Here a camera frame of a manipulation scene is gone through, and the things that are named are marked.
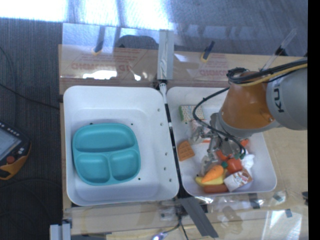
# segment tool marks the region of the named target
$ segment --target device screen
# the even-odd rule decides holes
[[[13,150],[21,140],[0,129],[0,160]]]

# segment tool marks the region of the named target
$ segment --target yellow cable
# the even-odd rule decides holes
[[[238,85],[238,86],[254,86],[254,85],[257,85],[259,83],[262,83],[262,82],[265,82],[266,80],[269,80],[271,78],[274,78],[274,77],[277,77],[279,75],[282,75],[282,74],[286,74],[286,73],[289,73],[291,71],[295,71],[295,70],[299,70],[299,69],[303,69],[303,68],[306,68],[308,67],[308,63],[305,63],[305,64],[302,64],[302,65],[299,65],[299,66],[293,66],[293,67],[289,67],[287,69],[284,69],[284,70],[281,70],[277,73],[274,73],[274,74],[270,74],[268,76],[265,76],[259,80],[256,80],[256,81],[253,81],[253,82],[248,82],[248,83],[235,83],[235,85]]]

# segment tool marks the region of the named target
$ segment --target toy carrot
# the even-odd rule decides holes
[[[202,178],[201,182],[205,183],[214,180],[224,173],[224,168],[220,164],[214,165]]]

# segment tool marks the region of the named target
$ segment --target teal plate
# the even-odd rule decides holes
[[[132,180],[140,171],[141,158],[134,132],[121,123],[81,127],[72,139],[77,174],[94,186]]]

